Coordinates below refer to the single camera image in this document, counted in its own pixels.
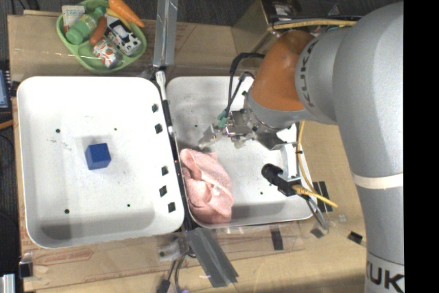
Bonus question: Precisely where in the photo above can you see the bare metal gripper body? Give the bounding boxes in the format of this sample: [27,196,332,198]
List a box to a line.
[222,108,279,143]

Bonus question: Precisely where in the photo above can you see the white plastic tray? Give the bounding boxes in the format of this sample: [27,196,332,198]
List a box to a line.
[165,75,316,229]
[16,75,186,249]

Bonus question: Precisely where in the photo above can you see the pink cloth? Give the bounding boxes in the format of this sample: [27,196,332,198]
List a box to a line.
[178,148,235,225]

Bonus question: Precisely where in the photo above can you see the blue cube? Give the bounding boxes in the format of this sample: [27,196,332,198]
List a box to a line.
[84,142,113,171]

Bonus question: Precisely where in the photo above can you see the black and white cow carton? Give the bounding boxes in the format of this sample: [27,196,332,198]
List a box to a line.
[104,14,143,57]

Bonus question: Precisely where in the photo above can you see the white can with red print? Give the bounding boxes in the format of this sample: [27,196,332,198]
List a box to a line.
[91,38,123,69]

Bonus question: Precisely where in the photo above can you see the green divided plate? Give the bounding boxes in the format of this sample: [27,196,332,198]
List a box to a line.
[56,0,148,75]

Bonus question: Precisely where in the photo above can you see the yellow banana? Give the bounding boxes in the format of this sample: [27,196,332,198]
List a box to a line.
[105,8,132,30]

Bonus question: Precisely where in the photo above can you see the orange carrot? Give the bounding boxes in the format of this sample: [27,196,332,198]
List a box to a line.
[100,0,146,29]

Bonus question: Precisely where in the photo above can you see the brown sausage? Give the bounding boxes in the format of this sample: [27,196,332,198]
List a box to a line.
[89,15,108,47]

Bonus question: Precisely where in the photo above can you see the green bottle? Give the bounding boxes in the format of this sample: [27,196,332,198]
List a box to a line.
[65,6,107,46]

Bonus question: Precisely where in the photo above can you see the white packet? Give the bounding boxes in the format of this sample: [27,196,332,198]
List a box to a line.
[61,4,86,34]

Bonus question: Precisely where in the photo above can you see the brown cardboard board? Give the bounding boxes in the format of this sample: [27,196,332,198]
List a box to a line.
[6,10,370,293]

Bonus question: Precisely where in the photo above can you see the black cylinder on white bracket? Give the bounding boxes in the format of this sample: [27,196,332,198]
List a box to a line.
[261,137,305,198]

